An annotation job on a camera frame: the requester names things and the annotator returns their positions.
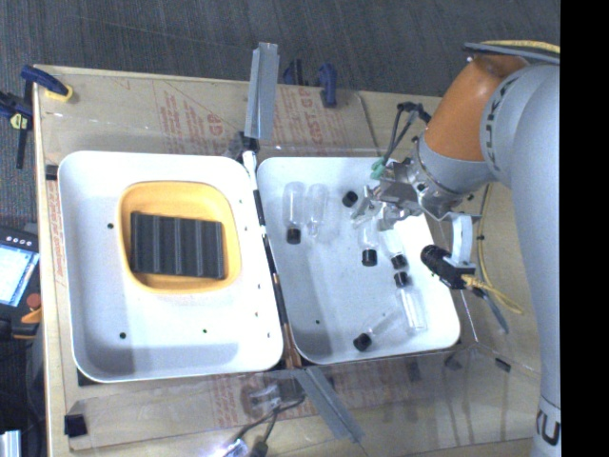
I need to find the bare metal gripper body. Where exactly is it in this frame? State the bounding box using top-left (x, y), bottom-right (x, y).
top-left (372, 158), bottom-right (466, 221)

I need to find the clear plastic bottle without cap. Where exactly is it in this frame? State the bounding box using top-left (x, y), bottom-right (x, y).
top-left (304, 183), bottom-right (330, 240)

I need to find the clear plastic bottle black cap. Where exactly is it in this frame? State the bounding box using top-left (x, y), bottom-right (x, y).
top-left (358, 217), bottom-right (380, 268)
top-left (380, 226), bottom-right (410, 270)
top-left (282, 180), bottom-right (306, 246)
top-left (352, 308), bottom-right (406, 353)
top-left (392, 270), bottom-right (429, 334)

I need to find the yellow rounded square bowl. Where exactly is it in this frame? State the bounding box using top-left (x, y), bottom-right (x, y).
top-left (117, 179), bottom-right (243, 296)

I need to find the white plastic tray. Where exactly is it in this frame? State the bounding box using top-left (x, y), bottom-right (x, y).
top-left (56, 149), bottom-right (285, 385)
top-left (254, 155), bottom-right (462, 367)

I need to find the black cylinder on white bracket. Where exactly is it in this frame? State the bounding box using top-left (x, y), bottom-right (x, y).
top-left (420, 209), bottom-right (482, 291)

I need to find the brown cardboard board red print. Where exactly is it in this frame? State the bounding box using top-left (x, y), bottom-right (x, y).
top-left (31, 63), bottom-right (544, 452)

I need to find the black ribbed rack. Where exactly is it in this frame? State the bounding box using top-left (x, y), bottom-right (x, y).
top-left (128, 210), bottom-right (226, 281)

